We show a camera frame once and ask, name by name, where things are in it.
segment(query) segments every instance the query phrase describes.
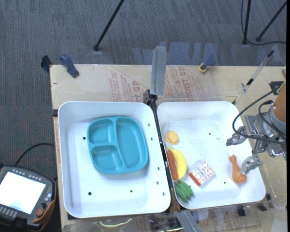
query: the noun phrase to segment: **gray carpet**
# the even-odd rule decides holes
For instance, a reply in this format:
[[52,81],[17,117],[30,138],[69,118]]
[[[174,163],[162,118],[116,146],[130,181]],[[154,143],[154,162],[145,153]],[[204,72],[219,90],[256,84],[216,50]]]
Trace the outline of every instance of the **gray carpet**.
[[[0,158],[14,164],[24,150],[54,143],[49,75],[43,56],[60,64],[152,64],[157,45],[167,47],[168,65],[258,66],[273,45],[267,66],[286,66],[287,7],[257,42],[286,0],[125,0],[94,51],[120,0],[0,0]],[[18,165],[56,176],[52,146],[41,145]],[[0,232],[12,231],[0,225]],[[45,232],[59,232],[58,204]]]

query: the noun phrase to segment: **orange toy chicken leg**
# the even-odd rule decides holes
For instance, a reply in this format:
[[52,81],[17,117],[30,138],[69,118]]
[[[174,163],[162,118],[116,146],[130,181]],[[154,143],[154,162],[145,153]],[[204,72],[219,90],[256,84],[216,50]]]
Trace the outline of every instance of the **orange toy chicken leg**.
[[240,174],[240,168],[236,164],[236,157],[235,155],[232,155],[229,157],[230,162],[232,163],[232,179],[235,183],[243,183],[246,181],[246,175]]

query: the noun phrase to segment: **divided blue plate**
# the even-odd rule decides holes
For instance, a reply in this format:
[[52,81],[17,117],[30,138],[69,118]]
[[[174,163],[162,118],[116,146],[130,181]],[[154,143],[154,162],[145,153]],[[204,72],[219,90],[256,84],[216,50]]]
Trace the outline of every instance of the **divided blue plate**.
[[108,116],[91,122],[87,143],[92,164],[103,173],[134,172],[148,161],[142,128],[127,116]]

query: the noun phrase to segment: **white tray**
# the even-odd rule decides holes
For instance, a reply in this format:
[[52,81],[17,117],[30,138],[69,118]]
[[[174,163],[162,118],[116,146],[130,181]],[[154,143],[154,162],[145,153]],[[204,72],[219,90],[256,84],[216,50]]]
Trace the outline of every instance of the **white tray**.
[[[187,209],[216,207],[240,203],[254,203],[265,196],[265,186],[259,168],[250,171],[246,182],[236,184],[232,180],[232,164],[229,156],[235,155],[237,164],[251,155],[248,140],[242,144],[226,146],[226,141],[234,131],[232,123],[239,111],[227,101],[165,102],[158,106],[157,115],[165,148],[167,145],[180,150],[191,166],[205,160],[216,171],[200,187],[186,174],[182,180],[192,187],[194,197],[188,203],[177,197]],[[243,123],[240,118],[235,123],[238,129]],[[177,145],[164,140],[168,131],[179,136]]]
[[[88,125],[104,116],[130,116],[141,126],[148,148],[144,168],[105,174],[92,164]],[[76,218],[160,213],[171,202],[154,114],[140,102],[70,101],[58,110],[63,200]]]

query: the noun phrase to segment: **black metal rod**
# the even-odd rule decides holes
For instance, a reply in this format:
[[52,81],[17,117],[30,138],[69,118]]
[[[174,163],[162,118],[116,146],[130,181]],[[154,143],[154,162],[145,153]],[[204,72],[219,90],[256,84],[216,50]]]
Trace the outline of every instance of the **black metal rod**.
[[245,30],[244,30],[244,39],[243,39],[242,44],[247,44],[247,31],[248,31],[248,22],[249,22],[249,14],[250,14],[250,5],[251,5],[251,0],[248,0]]
[[265,27],[265,29],[262,31],[262,33],[256,38],[256,41],[260,41],[261,37],[263,36],[263,34],[268,30],[268,28],[271,26],[271,24],[275,21],[276,17],[280,14],[280,12],[285,8],[285,6],[287,5],[287,0],[284,2],[284,4],[280,7],[280,9],[277,11],[277,13],[274,15],[274,17],[272,18],[272,20],[269,22],[269,24],[267,24],[267,26]]
[[98,49],[99,49],[99,45],[100,45],[100,43],[101,43],[103,37],[105,36],[105,34],[106,34],[108,28],[109,28],[110,25],[112,24],[112,22],[113,22],[113,20],[114,20],[114,18],[115,18],[115,16],[116,16],[116,14],[117,14],[117,12],[119,11],[119,9],[120,9],[120,7],[121,7],[121,5],[122,5],[123,2],[124,2],[124,0],[120,0],[120,2],[119,2],[119,4],[117,5],[117,7],[116,7],[116,9],[115,9],[115,11],[114,11],[114,13],[113,13],[111,19],[109,20],[109,22],[107,23],[107,25],[106,25],[104,31],[102,32],[102,35],[100,36],[98,42],[93,46],[93,49],[94,49],[95,51],[98,51]]

